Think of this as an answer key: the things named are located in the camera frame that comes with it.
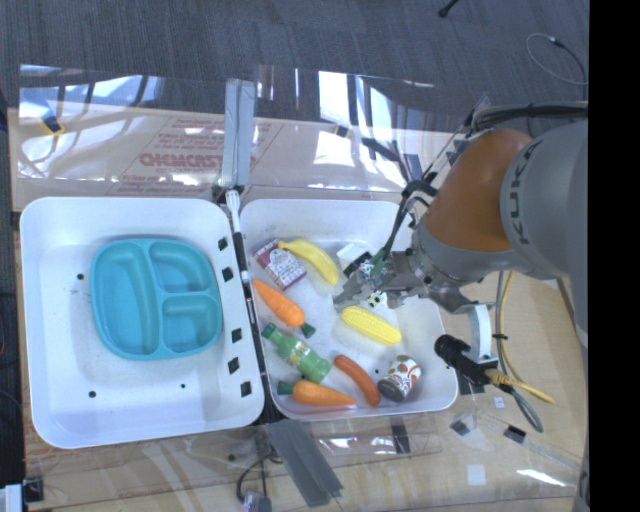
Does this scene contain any yellow corn cob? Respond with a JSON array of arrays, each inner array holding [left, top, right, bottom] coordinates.
[[339, 305, 403, 347]]

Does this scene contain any black cylinder on white bracket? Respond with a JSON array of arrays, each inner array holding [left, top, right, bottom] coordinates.
[[433, 303, 501, 387]]

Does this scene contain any blue divided plate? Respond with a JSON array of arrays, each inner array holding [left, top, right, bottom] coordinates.
[[89, 238, 225, 361]]

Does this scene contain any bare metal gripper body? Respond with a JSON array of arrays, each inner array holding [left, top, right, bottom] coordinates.
[[372, 249, 480, 314]]

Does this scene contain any orange sausage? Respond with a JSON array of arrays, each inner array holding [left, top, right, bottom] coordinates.
[[333, 354, 382, 407]]

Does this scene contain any white can with red print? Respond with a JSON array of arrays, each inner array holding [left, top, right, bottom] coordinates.
[[376, 355, 423, 404]]

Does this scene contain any brown cardboard board red print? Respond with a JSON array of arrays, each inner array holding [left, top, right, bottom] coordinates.
[[7, 107, 590, 512]]

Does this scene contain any yellow banana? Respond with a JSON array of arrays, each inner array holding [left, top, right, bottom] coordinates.
[[277, 238, 341, 287]]

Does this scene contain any white carton with black spots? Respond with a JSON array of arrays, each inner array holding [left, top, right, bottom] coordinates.
[[336, 243, 389, 307]]

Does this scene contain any thin black and white rod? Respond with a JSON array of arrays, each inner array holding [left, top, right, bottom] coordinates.
[[224, 188, 269, 401]]

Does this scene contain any red and white carton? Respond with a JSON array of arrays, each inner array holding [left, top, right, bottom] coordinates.
[[253, 238, 308, 292]]

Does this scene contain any green bottle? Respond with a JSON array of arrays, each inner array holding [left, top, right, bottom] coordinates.
[[260, 322, 333, 385]]

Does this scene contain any white plastic tray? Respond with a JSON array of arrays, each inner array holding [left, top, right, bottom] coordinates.
[[18, 195, 266, 450], [238, 198, 460, 423]]

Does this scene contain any orange carrot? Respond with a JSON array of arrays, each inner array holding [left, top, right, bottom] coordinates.
[[251, 278, 317, 339], [276, 379, 358, 408]]

